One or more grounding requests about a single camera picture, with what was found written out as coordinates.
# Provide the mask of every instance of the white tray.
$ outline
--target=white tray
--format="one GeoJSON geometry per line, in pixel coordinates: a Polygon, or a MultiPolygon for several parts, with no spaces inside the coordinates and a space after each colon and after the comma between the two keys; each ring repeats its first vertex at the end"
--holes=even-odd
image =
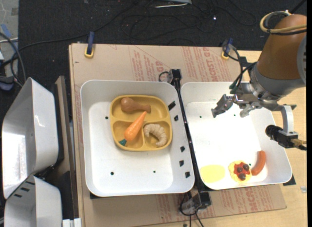
{"type": "Polygon", "coordinates": [[[193,187],[191,154],[173,86],[161,82],[91,80],[80,92],[86,183],[91,193],[99,197],[183,193],[193,187]],[[114,143],[110,120],[105,117],[110,115],[114,98],[131,94],[156,96],[166,105],[175,101],[175,107],[169,111],[173,137],[167,148],[134,152],[114,143]]]}
{"type": "Polygon", "coordinates": [[[53,94],[28,78],[2,124],[3,194],[10,194],[31,174],[54,165],[59,154],[53,94]]]}
{"type": "Polygon", "coordinates": [[[181,96],[193,141],[198,169],[207,165],[221,165],[225,177],[204,184],[211,189],[229,189],[242,186],[261,186],[285,183],[292,177],[292,169],[286,151],[277,142],[270,140],[265,129],[275,124],[267,109],[256,109],[241,118],[238,105],[213,117],[211,109],[223,94],[229,95],[231,82],[186,83],[181,96]],[[264,150],[267,160],[264,169],[244,184],[235,182],[228,171],[233,161],[243,160],[255,165],[257,151],[264,150]]]}
{"type": "Polygon", "coordinates": [[[61,223],[59,189],[33,175],[5,203],[5,227],[60,227],[61,223]]]}

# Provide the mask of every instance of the wire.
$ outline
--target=wire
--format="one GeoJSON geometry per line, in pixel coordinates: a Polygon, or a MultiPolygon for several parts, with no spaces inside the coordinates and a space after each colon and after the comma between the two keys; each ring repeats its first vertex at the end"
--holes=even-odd
{"type": "Polygon", "coordinates": [[[201,220],[200,220],[200,218],[199,218],[197,212],[195,212],[195,215],[196,215],[196,217],[197,217],[197,220],[198,220],[199,223],[200,223],[200,226],[204,227],[204,225],[203,225],[203,223],[201,222],[201,220]]]}
{"type": "Polygon", "coordinates": [[[200,218],[199,218],[199,216],[198,216],[198,214],[197,214],[198,209],[197,209],[194,213],[191,213],[191,214],[186,214],[186,213],[183,212],[183,210],[182,210],[182,205],[183,205],[183,202],[184,202],[184,200],[185,200],[187,194],[189,195],[190,198],[192,197],[190,192],[186,192],[186,193],[184,194],[183,199],[182,199],[182,201],[181,201],[181,203],[180,203],[180,206],[179,206],[179,211],[180,211],[184,216],[188,216],[188,217],[189,217],[189,221],[190,221],[190,224],[189,224],[189,225],[190,225],[190,227],[192,226],[192,225],[191,225],[191,224],[192,224],[192,216],[194,216],[194,215],[196,215],[196,217],[197,217],[197,219],[198,219],[200,225],[201,225],[202,227],[204,227],[203,223],[201,222],[201,220],[200,220],[200,218]]]}
{"type": "Polygon", "coordinates": [[[300,30],[300,31],[289,33],[289,31],[293,31],[293,30],[301,29],[301,28],[306,28],[307,24],[289,26],[289,27],[284,27],[284,28],[279,28],[279,29],[269,28],[268,27],[269,20],[272,18],[272,16],[275,16],[275,15],[290,16],[292,14],[289,13],[288,11],[276,11],[276,12],[268,13],[260,21],[260,29],[263,32],[270,33],[270,34],[279,34],[279,35],[292,35],[292,34],[298,34],[298,33],[302,33],[302,32],[306,31],[306,29],[305,29],[305,30],[300,30]]]}
{"type": "MultiPolygon", "coordinates": [[[[117,13],[116,15],[114,15],[108,22],[106,22],[105,24],[103,24],[102,26],[96,28],[95,30],[93,30],[93,32],[96,32],[96,31],[99,31],[100,29],[106,27],[107,25],[109,25],[114,19],[116,19],[120,14],[124,13],[124,12],[127,12],[128,10],[130,10],[131,8],[133,8],[135,5],[137,5],[137,3],[139,2],[139,0],[135,0],[129,7],[125,8],[124,10],[120,11],[119,13],[117,13]]],[[[31,47],[31,46],[34,46],[34,45],[39,45],[39,44],[44,44],[44,43],[53,43],[53,42],[62,42],[62,41],[70,41],[70,40],[74,40],[74,39],[78,39],[78,38],[81,38],[81,37],[85,37],[85,36],[88,36],[89,35],[89,32],[88,33],[84,33],[84,34],[80,34],[80,35],[77,35],[77,36],[72,36],[72,37],[68,37],[68,38],[62,38],[62,39],[56,39],[56,40],[47,40],[47,41],[38,41],[38,42],[35,42],[35,43],[31,43],[31,44],[28,44],[22,48],[20,48],[19,50],[17,50],[17,48],[15,47],[14,44],[12,44],[12,46],[16,49],[15,50],[15,53],[13,54],[12,58],[10,59],[10,64],[11,64],[11,70],[12,70],[12,73],[13,73],[13,76],[14,78],[20,83],[18,77],[15,75],[15,73],[13,72],[13,61],[18,58],[19,61],[21,62],[21,66],[22,66],[22,70],[23,70],[23,75],[24,75],[24,80],[26,81],[26,75],[25,75],[25,71],[24,71],[24,66],[23,66],[23,63],[22,63],[22,60],[21,60],[21,57],[20,57],[20,51],[28,48],[28,47],[31,47]]]]}
{"type": "Polygon", "coordinates": [[[290,11],[291,14],[293,14],[295,11],[297,11],[297,9],[303,4],[305,3],[307,0],[302,0],[294,9],[292,9],[290,11]]]}
{"type": "Polygon", "coordinates": [[[183,4],[173,4],[173,5],[164,5],[164,6],[156,6],[155,8],[163,8],[163,7],[173,7],[173,6],[185,6],[187,3],[183,4]]]}
{"type": "Polygon", "coordinates": [[[161,77],[162,75],[168,74],[168,73],[169,73],[168,71],[163,71],[163,72],[161,72],[161,73],[158,75],[158,81],[159,81],[159,82],[162,82],[162,80],[160,79],[160,77],[161,77]]]}
{"type": "MultiPolygon", "coordinates": [[[[226,47],[227,47],[227,45],[223,46],[223,51],[226,50],[226,47]]],[[[253,63],[251,63],[249,66],[243,68],[242,63],[241,63],[241,61],[240,61],[240,55],[239,55],[237,49],[236,49],[234,46],[232,46],[232,45],[230,45],[230,48],[231,48],[231,49],[235,52],[235,54],[237,55],[237,59],[236,59],[235,57],[229,55],[229,54],[228,54],[227,56],[228,56],[230,59],[239,62],[239,65],[240,65],[240,74],[237,76],[237,78],[234,80],[234,82],[233,82],[232,85],[231,85],[232,87],[235,85],[235,86],[238,88],[238,87],[240,86],[241,82],[242,82],[243,74],[244,74],[247,70],[250,70],[252,67],[254,67],[254,65],[255,65],[257,62],[253,62],[253,63]]]]}
{"type": "MultiPolygon", "coordinates": [[[[24,63],[22,61],[22,58],[20,56],[20,52],[19,50],[17,49],[17,47],[15,46],[15,44],[11,41],[11,39],[9,37],[7,37],[4,33],[0,32],[0,35],[5,38],[12,46],[12,48],[14,49],[15,51],[15,54],[17,55],[18,57],[18,60],[19,60],[19,63],[20,63],[20,66],[21,66],[21,69],[22,69],[22,72],[23,72],[23,77],[24,77],[24,83],[26,82],[26,73],[25,73],[25,68],[24,68],[24,63]]],[[[17,75],[15,74],[14,70],[13,70],[13,61],[10,61],[10,65],[11,65],[11,71],[12,71],[12,75],[13,77],[16,79],[17,83],[19,85],[22,86],[22,83],[19,81],[17,75]]]]}
{"type": "MultiPolygon", "coordinates": [[[[13,39],[10,39],[11,41],[13,41],[13,42],[17,42],[18,41],[18,38],[13,38],[13,39]]],[[[0,41],[0,44],[1,43],[6,43],[6,42],[9,42],[8,40],[2,40],[2,41],[0,41]]]]}

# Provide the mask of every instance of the yellow divided plate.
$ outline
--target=yellow divided plate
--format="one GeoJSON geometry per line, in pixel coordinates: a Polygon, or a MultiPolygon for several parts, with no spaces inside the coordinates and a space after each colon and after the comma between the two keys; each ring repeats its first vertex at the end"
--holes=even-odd
{"type": "Polygon", "coordinates": [[[172,126],[168,107],[161,99],[155,96],[123,95],[115,98],[110,106],[110,122],[115,144],[124,150],[161,150],[166,148],[172,140],[172,126]],[[146,114],[143,126],[135,139],[127,141],[126,145],[123,146],[119,141],[124,139],[125,130],[143,112],[142,110],[134,110],[132,112],[122,111],[120,101],[125,97],[129,97],[139,104],[149,104],[151,106],[151,112],[146,114]],[[158,139],[153,134],[150,134],[148,138],[144,135],[143,128],[147,124],[159,124],[164,128],[167,136],[167,143],[164,146],[158,147],[156,145],[158,139]]]}

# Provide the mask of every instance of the cable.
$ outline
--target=cable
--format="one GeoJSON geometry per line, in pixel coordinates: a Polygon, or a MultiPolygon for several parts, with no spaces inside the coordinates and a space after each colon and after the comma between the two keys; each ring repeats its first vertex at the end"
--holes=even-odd
{"type": "Polygon", "coordinates": [[[197,212],[195,212],[195,215],[196,215],[196,217],[197,217],[197,220],[198,220],[199,223],[200,223],[200,226],[204,227],[204,225],[203,225],[203,223],[201,222],[201,220],[200,220],[200,218],[199,218],[197,212]]]}
{"type": "MultiPolygon", "coordinates": [[[[139,0],[135,0],[129,7],[125,8],[124,10],[120,11],[119,13],[117,13],[116,15],[114,15],[108,22],[106,22],[104,25],[96,28],[95,30],[93,30],[93,32],[99,31],[100,29],[106,27],[107,25],[109,25],[115,18],[117,18],[120,14],[130,10],[132,7],[134,7],[135,5],[137,5],[137,3],[139,2],[139,0]]],[[[24,81],[26,81],[26,75],[25,75],[25,71],[24,71],[24,66],[20,57],[20,53],[19,51],[22,51],[30,46],[34,46],[34,45],[38,45],[38,44],[44,44],[44,43],[52,43],[52,42],[62,42],[62,41],[70,41],[70,40],[74,40],[77,38],[81,38],[81,37],[85,37],[88,36],[89,33],[85,33],[85,34],[81,34],[81,35],[77,35],[77,36],[72,36],[72,37],[68,37],[68,38],[63,38],[63,39],[56,39],[56,40],[47,40],[47,41],[39,41],[39,42],[35,42],[35,43],[31,43],[28,44],[22,48],[20,48],[19,50],[17,50],[17,48],[15,47],[14,44],[11,44],[14,48],[15,48],[15,53],[13,54],[12,58],[10,59],[10,64],[11,64],[11,70],[13,73],[14,78],[17,80],[17,82],[21,83],[18,79],[18,77],[15,75],[15,73],[13,72],[13,61],[16,59],[16,57],[19,59],[21,66],[22,66],[22,70],[23,70],[23,75],[24,75],[24,81]]]]}
{"type": "Polygon", "coordinates": [[[294,9],[292,9],[290,11],[291,14],[293,14],[295,11],[297,11],[297,9],[303,4],[305,3],[307,0],[302,0],[294,9]]]}
{"type": "Polygon", "coordinates": [[[173,6],[185,6],[185,5],[187,5],[187,3],[173,4],[173,5],[164,5],[164,6],[156,6],[155,8],[173,7],[173,6]]]}
{"type": "Polygon", "coordinates": [[[163,71],[163,72],[161,72],[161,73],[158,75],[158,81],[159,81],[159,82],[162,82],[162,80],[160,79],[161,75],[163,75],[163,74],[168,74],[168,73],[169,73],[168,71],[163,71]]]}
{"type": "Polygon", "coordinates": [[[182,205],[183,205],[183,202],[184,202],[184,200],[185,200],[187,194],[189,195],[190,198],[192,197],[190,192],[186,192],[186,193],[184,194],[183,199],[182,199],[182,201],[181,201],[181,203],[180,203],[180,206],[179,206],[179,211],[180,211],[184,216],[188,216],[188,217],[189,217],[189,221],[190,221],[190,224],[189,224],[189,225],[190,225],[190,227],[192,226],[192,225],[191,225],[191,224],[192,224],[192,216],[194,216],[194,215],[196,215],[196,217],[197,217],[197,219],[198,219],[200,225],[201,225],[202,227],[204,227],[204,225],[202,224],[202,222],[201,222],[201,220],[200,220],[200,218],[199,218],[199,216],[198,216],[198,214],[197,214],[198,210],[196,210],[194,213],[191,213],[191,214],[186,214],[186,213],[183,212],[183,210],[182,210],[182,205]]]}
{"type": "Polygon", "coordinates": [[[197,5],[196,5],[194,2],[192,2],[192,3],[193,3],[192,5],[193,5],[195,8],[199,9],[201,12],[205,13],[205,14],[209,14],[210,16],[213,15],[213,16],[214,16],[214,20],[216,20],[216,14],[218,13],[218,10],[222,10],[222,11],[226,12],[227,14],[229,14],[235,21],[237,21],[238,23],[240,23],[240,24],[242,24],[242,25],[252,26],[252,25],[255,25],[255,24],[257,23],[257,17],[256,17],[253,13],[241,9],[240,7],[238,7],[238,6],[233,2],[233,0],[228,0],[229,2],[228,2],[227,4],[225,4],[225,6],[228,6],[229,4],[234,5],[238,10],[240,10],[240,11],[246,13],[246,14],[249,14],[250,16],[252,16],[252,17],[253,17],[253,21],[252,21],[252,22],[250,22],[250,23],[243,23],[241,20],[237,19],[232,13],[230,13],[230,12],[228,11],[228,9],[226,9],[226,8],[224,8],[224,7],[222,7],[222,6],[220,6],[220,5],[218,4],[218,0],[215,0],[215,1],[216,1],[216,5],[214,4],[214,2],[213,2],[212,0],[210,0],[210,2],[212,3],[212,7],[209,8],[209,10],[207,10],[207,11],[205,11],[204,9],[202,9],[202,8],[199,6],[200,4],[206,5],[206,4],[203,3],[203,2],[200,2],[200,3],[198,3],[197,5]]]}
{"type": "MultiPolygon", "coordinates": [[[[17,42],[18,41],[18,38],[13,38],[13,39],[10,39],[12,42],[17,42]]],[[[2,40],[0,41],[0,44],[1,43],[6,43],[6,42],[9,42],[8,40],[2,40]]]]}
{"type": "Polygon", "coordinates": [[[167,45],[170,45],[173,41],[176,41],[176,40],[185,40],[185,41],[189,41],[189,42],[191,42],[193,45],[197,46],[197,44],[196,44],[194,41],[192,41],[192,40],[190,40],[190,39],[187,39],[187,38],[174,38],[174,39],[168,41],[168,42],[167,42],[167,45]]]}
{"type": "MultiPolygon", "coordinates": [[[[24,63],[22,61],[22,58],[20,56],[20,52],[19,50],[17,49],[17,47],[15,46],[15,44],[11,41],[11,39],[9,37],[7,37],[4,33],[0,32],[0,35],[5,38],[10,44],[11,46],[13,47],[14,51],[15,51],[15,54],[17,55],[18,57],[18,60],[19,60],[19,63],[20,63],[20,66],[21,66],[21,69],[22,69],[22,72],[23,72],[23,77],[24,77],[24,83],[26,82],[26,73],[25,73],[25,68],[24,68],[24,63]]],[[[13,77],[16,79],[16,82],[22,86],[22,83],[19,81],[18,77],[16,76],[14,70],[13,70],[13,61],[10,61],[10,65],[11,65],[11,71],[12,71],[12,75],[13,77]]]]}
{"type": "Polygon", "coordinates": [[[289,26],[289,27],[284,27],[284,28],[280,28],[280,29],[269,28],[268,27],[269,21],[272,18],[272,16],[275,16],[275,15],[289,16],[292,14],[289,13],[288,11],[275,11],[275,12],[268,13],[260,21],[260,29],[263,32],[270,33],[270,34],[278,34],[278,35],[292,35],[292,34],[298,34],[298,33],[306,32],[306,29],[300,30],[300,31],[295,31],[295,32],[289,32],[289,31],[293,31],[293,30],[301,29],[301,28],[306,28],[307,24],[289,26]]]}
{"type": "MultiPolygon", "coordinates": [[[[223,51],[226,50],[226,47],[227,47],[227,45],[223,46],[223,51]]],[[[231,49],[236,53],[237,59],[234,58],[233,56],[229,55],[229,54],[228,54],[227,56],[228,56],[230,59],[239,62],[239,66],[240,66],[240,74],[237,76],[237,78],[236,78],[236,79],[233,81],[233,83],[230,85],[230,89],[232,89],[232,93],[235,93],[235,91],[239,88],[239,86],[240,86],[240,84],[241,84],[241,82],[242,82],[243,74],[244,74],[247,70],[250,70],[257,62],[253,62],[253,63],[251,63],[249,66],[243,68],[242,63],[241,63],[241,61],[240,61],[240,55],[239,55],[237,49],[236,49],[234,46],[232,46],[232,45],[230,45],[230,47],[231,47],[231,49]]]]}

